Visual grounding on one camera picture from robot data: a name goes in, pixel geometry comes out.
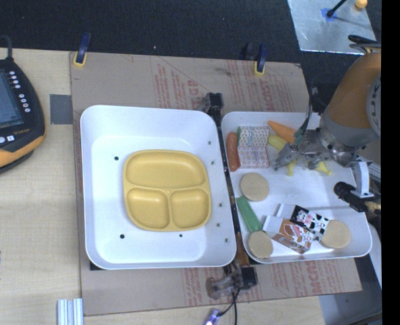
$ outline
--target cardboard sheet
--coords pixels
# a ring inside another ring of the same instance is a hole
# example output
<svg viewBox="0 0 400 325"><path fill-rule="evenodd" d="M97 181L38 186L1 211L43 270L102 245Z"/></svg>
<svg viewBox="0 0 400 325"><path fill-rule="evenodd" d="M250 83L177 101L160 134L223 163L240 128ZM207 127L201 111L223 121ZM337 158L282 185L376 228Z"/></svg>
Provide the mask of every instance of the cardboard sheet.
<svg viewBox="0 0 400 325"><path fill-rule="evenodd" d="M208 92L222 93L224 113L305 112L308 93L299 65L107 53L88 53L83 68L72 65L72 109L81 288L86 316L229 303L207 295L206 280L223 269L174 268L107 271L93 268L85 252L79 119L96 104L195 110ZM259 283L238 302L285 299L361 290L354 259L255 265Z"/></svg>

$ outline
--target wooden table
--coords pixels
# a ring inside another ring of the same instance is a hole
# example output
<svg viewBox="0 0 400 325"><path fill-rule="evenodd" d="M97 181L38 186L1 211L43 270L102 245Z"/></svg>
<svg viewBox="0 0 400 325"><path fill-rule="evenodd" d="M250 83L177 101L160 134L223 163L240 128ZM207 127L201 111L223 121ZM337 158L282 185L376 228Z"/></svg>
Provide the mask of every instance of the wooden table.
<svg viewBox="0 0 400 325"><path fill-rule="evenodd" d="M0 59L7 50L0 48ZM47 137L0 174L0 324L56 324L59 299L81 298L72 125L51 125L51 94L70 95L69 52L14 49L46 113ZM318 297L238 303L238 324L324 324ZM210 307L84 318L84 324L201 324ZM220 325L234 323L234 311Z"/></svg>

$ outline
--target round beige disc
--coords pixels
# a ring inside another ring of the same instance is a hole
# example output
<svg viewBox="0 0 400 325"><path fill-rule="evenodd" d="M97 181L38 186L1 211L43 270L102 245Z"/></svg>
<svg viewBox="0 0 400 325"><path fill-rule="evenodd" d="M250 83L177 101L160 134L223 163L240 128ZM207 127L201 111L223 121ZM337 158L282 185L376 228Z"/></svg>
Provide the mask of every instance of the round beige disc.
<svg viewBox="0 0 400 325"><path fill-rule="evenodd" d="M254 231L249 235L248 247L250 252L260 258L268 258L273 252L270 237L264 231Z"/></svg>
<svg viewBox="0 0 400 325"><path fill-rule="evenodd" d="M241 178L240 191L251 201L262 201L269 195L269 183L262 175L250 172Z"/></svg>
<svg viewBox="0 0 400 325"><path fill-rule="evenodd" d="M351 233L347 225L331 219L320 242L329 248L344 248L350 243L350 239Z"/></svg>

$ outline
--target sausage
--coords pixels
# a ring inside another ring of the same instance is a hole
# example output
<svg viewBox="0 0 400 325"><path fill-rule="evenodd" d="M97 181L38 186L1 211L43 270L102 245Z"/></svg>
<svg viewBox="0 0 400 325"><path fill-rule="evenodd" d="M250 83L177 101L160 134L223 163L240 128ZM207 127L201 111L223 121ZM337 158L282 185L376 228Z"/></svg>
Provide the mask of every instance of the sausage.
<svg viewBox="0 0 400 325"><path fill-rule="evenodd" d="M230 132L227 135L227 161L229 170L234 172L240 167L240 159L238 153L238 134Z"/></svg>

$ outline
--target yellow divided plate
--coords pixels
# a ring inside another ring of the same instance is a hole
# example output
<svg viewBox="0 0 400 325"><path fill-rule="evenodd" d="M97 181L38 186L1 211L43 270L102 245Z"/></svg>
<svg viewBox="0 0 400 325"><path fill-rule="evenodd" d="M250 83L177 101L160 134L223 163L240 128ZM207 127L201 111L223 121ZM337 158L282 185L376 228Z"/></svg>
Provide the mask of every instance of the yellow divided plate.
<svg viewBox="0 0 400 325"><path fill-rule="evenodd" d="M192 230L210 218L207 171L188 152L134 152L123 167L123 192L129 218L145 230Z"/></svg>

